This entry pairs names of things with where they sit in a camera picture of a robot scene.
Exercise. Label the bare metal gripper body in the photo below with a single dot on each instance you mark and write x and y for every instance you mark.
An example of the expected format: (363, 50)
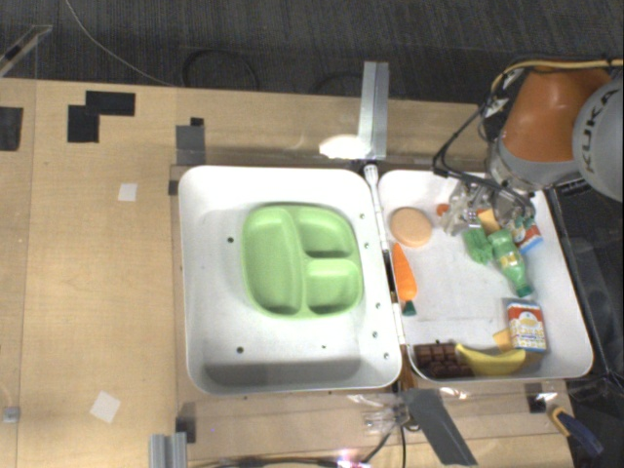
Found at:
(509, 203)

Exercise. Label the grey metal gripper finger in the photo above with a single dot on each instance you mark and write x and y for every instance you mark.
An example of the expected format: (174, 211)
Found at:
(452, 215)
(474, 207)

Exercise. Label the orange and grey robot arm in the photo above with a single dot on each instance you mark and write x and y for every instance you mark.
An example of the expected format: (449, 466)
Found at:
(541, 115)

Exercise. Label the small orange round piece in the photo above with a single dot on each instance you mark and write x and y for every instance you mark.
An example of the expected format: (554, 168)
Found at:
(442, 209)

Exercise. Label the yellow block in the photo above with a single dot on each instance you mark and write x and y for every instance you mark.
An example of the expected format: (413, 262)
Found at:
(488, 220)

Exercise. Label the green broccoli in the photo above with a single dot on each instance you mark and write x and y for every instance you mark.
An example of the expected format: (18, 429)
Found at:
(478, 246)

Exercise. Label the tan round biscuit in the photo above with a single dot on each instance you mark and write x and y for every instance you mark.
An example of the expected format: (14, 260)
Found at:
(411, 227)

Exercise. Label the green plastic bottle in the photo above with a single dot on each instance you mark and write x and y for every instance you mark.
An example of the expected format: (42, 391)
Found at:
(511, 261)

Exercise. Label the white plastic tray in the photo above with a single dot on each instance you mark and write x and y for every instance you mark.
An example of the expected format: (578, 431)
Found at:
(292, 359)
(453, 285)

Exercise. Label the orange carrot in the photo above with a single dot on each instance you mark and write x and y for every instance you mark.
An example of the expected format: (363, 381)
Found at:
(404, 276)

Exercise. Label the red and white carton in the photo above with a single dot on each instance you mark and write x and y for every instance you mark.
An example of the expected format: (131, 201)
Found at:
(526, 327)

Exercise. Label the yellow cheese wedge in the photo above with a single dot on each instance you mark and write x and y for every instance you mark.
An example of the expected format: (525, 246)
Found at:
(503, 340)

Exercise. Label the brown chocolate bar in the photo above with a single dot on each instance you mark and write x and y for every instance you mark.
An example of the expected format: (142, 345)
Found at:
(439, 359)

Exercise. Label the yellow banana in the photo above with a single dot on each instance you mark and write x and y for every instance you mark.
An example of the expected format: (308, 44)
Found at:
(492, 362)

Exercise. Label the green divided plate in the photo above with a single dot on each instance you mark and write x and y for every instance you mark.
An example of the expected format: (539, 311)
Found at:
(273, 261)

